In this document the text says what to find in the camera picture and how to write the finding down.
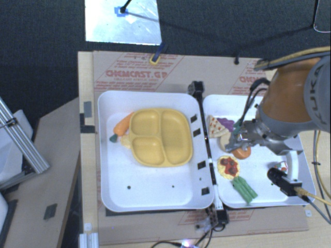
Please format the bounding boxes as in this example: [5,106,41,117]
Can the yellow divided plate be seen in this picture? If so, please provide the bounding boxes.
[128,108,194,168]

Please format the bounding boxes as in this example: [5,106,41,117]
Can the orange bun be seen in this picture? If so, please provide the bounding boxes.
[231,146,252,160]

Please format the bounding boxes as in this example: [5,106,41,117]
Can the black cylinder on white bracket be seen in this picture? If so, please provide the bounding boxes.
[267,149,303,197]

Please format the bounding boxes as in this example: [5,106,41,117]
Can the pizza slice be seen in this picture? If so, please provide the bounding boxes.
[206,115,230,139]

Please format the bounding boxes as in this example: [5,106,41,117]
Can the brown cardboard board red print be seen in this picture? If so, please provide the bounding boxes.
[92,51,310,245]

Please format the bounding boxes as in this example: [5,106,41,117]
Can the green asparagus bunch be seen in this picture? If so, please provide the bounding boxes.
[232,176,259,205]

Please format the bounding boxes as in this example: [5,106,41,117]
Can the beige bread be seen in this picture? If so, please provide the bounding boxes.
[219,132,234,152]

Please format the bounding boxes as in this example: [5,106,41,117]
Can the purple grapes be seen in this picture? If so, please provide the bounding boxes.
[216,117,235,133]

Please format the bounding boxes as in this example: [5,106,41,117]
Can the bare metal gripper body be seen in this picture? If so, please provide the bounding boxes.
[234,119,288,152]

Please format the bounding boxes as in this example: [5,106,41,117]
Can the thin black and white rod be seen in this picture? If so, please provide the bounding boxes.
[195,91,223,213]

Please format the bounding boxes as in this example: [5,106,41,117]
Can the spaghetti with red meatballs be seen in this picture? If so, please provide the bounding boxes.
[216,156,240,181]

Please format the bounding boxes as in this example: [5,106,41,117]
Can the white plastic tray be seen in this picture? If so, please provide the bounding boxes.
[97,90,215,213]
[203,94,317,209]

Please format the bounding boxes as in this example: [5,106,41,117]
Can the black block with thin wires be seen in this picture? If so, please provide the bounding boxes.
[205,207,230,226]
[188,81,205,97]

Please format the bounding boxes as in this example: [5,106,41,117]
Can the pale yellow toy food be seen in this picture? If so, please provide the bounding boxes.
[120,134,133,150]

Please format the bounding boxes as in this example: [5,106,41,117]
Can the orange carrot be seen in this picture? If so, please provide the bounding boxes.
[109,112,135,143]

